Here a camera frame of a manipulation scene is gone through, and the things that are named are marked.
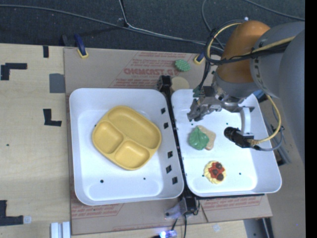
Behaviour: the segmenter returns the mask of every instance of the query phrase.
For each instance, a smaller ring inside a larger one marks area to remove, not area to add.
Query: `robotic arm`
[[[206,44],[205,73],[218,65],[211,86],[195,89],[188,119],[202,120],[213,111],[241,112],[239,106],[257,90],[279,98],[285,119],[305,164],[304,77],[305,23],[293,22],[269,28],[258,21],[233,22],[238,25],[229,38],[220,60],[211,58],[211,45],[224,26],[215,30]],[[225,135],[237,143],[244,140],[237,129],[227,128]]]

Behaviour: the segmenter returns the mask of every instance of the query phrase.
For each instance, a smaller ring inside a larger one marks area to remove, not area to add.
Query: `cardboard box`
[[[71,189],[72,234],[91,234],[120,230],[171,227],[174,219],[164,212],[175,206],[178,199],[123,203],[102,206],[82,204],[74,192],[72,147],[69,117],[69,96],[79,88],[147,88],[157,87],[160,75],[180,77],[194,89],[202,80],[204,63],[196,65],[197,54],[88,49],[89,56],[80,58],[76,48],[64,49],[66,116]],[[178,71],[175,61],[183,59],[191,69]],[[211,83],[212,75],[206,82]],[[200,200],[197,216],[188,224],[271,217],[266,195],[225,197]]]

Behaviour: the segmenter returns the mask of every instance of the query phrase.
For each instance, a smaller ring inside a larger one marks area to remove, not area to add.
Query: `dark fabric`
[[[138,28],[174,37],[206,41],[209,32],[201,8],[204,0],[123,0],[128,22]],[[250,0],[270,9],[305,18],[305,0]],[[118,0],[0,0],[18,4],[64,10],[83,16],[122,24]],[[270,27],[293,22],[242,0],[208,0],[205,14],[211,27],[232,19],[259,20]],[[61,45],[64,35],[75,45],[78,33],[87,48],[148,50],[199,53],[202,46],[171,41],[118,29],[58,12],[0,7],[0,43]],[[219,37],[226,42],[230,30]]]

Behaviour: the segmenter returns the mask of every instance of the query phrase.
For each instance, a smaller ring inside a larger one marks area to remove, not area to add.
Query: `white tray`
[[[93,145],[92,132],[111,108],[125,105],[155,123],[162,141],[140,169],[127,171]],[[82,88],[69,98],[75,193],[87,205],[150,201],[178,197],[184,181],[168,108],[162,93],[152,89]]]
[[[224,136],[223,132],[229,126],[241,129],[240,113],[230,113],[223,109],[204,116],[201,121],[189,122],[187,113],[193,101],[193,91],[177,90],[171,101],[186,182],[195,195],[246,195],[273,193],[280,189],[282,181],[273,151],[240,148]],[[267,131],[256,97],[251,95],[241,106],[255,107],[251,112],[251,132],[255,139],[266,138]],[[216,133],[214,147],[210,151],[196,150],[190,146],[189,135],[197,125],[203,125]],[[271,148],[271,143],[266,141],[260,146]],[[213,184],[203,176],[205,165],[213,160],[221,162],[226,169],[227,177],[221,184]]]

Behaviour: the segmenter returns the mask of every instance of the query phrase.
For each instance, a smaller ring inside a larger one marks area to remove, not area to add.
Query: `yellow divided plate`
[[[116,106],[97,123],[94,146],[109,160],[127,170],[141,168],[161,144],[159,128],[127,106]]]

